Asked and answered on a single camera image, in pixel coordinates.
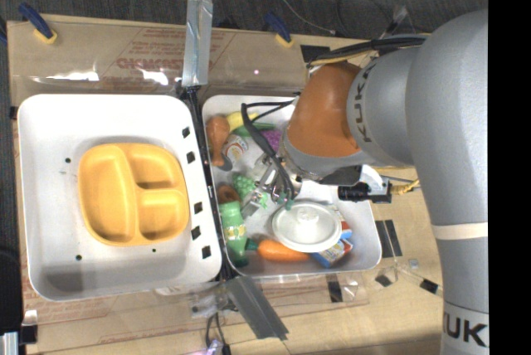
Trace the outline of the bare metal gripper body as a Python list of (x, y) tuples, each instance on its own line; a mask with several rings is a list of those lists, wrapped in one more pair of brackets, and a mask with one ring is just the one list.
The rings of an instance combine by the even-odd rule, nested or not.
[(283, 158), (261, 155), (256, 161), (256, 190), (275, 203), (293, 203), (302, 182)]

